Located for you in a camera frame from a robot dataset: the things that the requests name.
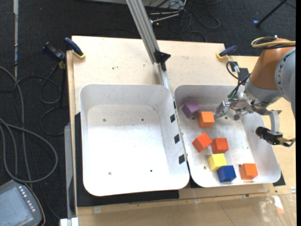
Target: cube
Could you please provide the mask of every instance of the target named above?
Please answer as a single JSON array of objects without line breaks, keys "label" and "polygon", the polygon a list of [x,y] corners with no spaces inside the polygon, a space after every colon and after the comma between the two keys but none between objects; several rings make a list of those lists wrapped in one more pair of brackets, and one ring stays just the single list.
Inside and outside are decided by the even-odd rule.
[{"label": "cube", "polygon": [[240,177],[242,180],[253,180],[258,176],[258,171],[255,163],[244,163],[239,168]]},{"label": "cube", "polygon": [[212,140],[210,137],[204,132],[203,134],[196,137],[192,144],[197,149],[198,152],[204,150],[207,146],[209,146],[212,143]]},{"label": "cube", "polygon": [[226,158],[223,153],[212,154],[208,158],[209,166],[211,171],[216,171],[222,166],[227,166]]},{"label": "cube", "polygon": [[215,123],[212,111],[201,111],[198,115],[198,126],[200,128],[212,127]]},{"label": "cube", "polygon": [[186,102],[183,107],[182,111],[187,116],[187,118],[195,115],[199,111],[200,107],[194,99]]},{"label": "cube", "polygon": [[213,154],[225,153],[229,150],[227,139],[223,137],[215,138],[211,143],[211,149]]},{"label": "cube", "polygon": [[221,183],[232,182],[236,178],[236,173],[233,165],[221,166],[217,170],[217,174]]}]

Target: orange block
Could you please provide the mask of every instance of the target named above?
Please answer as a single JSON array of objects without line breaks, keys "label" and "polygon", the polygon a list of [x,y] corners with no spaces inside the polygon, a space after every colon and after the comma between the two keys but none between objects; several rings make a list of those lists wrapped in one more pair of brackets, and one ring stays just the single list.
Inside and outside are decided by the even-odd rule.
[{"label": "orange block", "polygon": [[201,111],[198,115],[198,126],[200,128],[212,127],[215,123],[212,111]]},{"label": "orange block", "polygon": [[210,137],[204,132],[202,135],[199,135],[194,139],[192,144],[197,149],[198,152],[205,149],[207,146],[209,146],[212,143],[212,140]]},{"label": "orange block", "polygon": [[258,175],[255,163],[244,163],[239,168],[240,177],[243,180],[253,180]]},{"label": "orange block", "polygon": [[217,137],[212,141],[211,149],[213,154],[225,153],[229,150],[228,141],[226,138]]}]

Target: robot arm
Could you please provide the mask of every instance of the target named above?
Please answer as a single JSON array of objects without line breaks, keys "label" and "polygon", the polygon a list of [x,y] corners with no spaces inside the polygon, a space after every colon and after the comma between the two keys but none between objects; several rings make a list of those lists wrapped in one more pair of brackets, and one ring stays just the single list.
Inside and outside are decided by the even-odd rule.
[{"label": "robot arm", "polygon": [[281,111],[269,111],[267,107],[284,97],[291,103],[295,117],[295,42],[267,37],[254,40],[251,45],[263,49],[263,52],[244,81],[244,91],[235,93],[228,103],[222,102],[214,112],[214,117],[225,115],[229,109],[235,110],[235,120],[247,113],[268,115],[271,130],[260,127],[256,134],[270,144],[291,146],[295,139],[284,139],[279,132],[278,114]]}]

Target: black bracket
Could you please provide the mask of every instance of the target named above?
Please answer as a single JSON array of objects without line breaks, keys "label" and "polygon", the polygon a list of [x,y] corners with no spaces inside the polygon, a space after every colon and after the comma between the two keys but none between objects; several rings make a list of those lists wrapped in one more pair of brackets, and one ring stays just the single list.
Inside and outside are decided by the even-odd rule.
[{"label": "black bracket", "polygon": [[161,64],[162,70],[166,71],[165,61],[168,60],[171,55],[163,53],[163,52],[160,52],[160,51],[157,51],[157,50],[155,51],[154,55],[155,55],[157,63]]}]

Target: white tray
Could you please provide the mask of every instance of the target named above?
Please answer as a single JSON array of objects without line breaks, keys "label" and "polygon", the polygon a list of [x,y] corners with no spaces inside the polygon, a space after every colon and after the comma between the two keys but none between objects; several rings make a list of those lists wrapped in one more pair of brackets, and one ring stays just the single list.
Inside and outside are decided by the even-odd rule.
[{"label": "white tray", "polygon": [[[227,95],[234,89],[231,85],[181,85],[174,91],[174,99],[179,114],[183,133],[187,161],[192,179],[202,187],[230,186],[256,183],[274,183],[281,176],[280,168],[271,144],[260,139],[255,130],[264,127],[259,114],[246,114],[235,121],[235,112],[229,112],[215,120],[210,128],[198,126],[198,114],[187,118],[182,106],[190,99],[196,100],[201,107],[200,111],[214,111]],[[233,165],[237,178],[231,183],[220,183],[217,172],[211,171],[208,158],[212,155],[211,146],[198,152],[192,141],[202,133],[213,140],[216,137],[227,138],[229,150],[224,154],[227,165]],[[258,176],[252,181],[243,181],[240,178],[239,165],[243,163],[256,163]]]},{"label": "white tray", "polygon": [[83,183],[90,194],[176,190],[188,184],[174,101],[164,86],[86,85],[80,91],[80,116]]}]

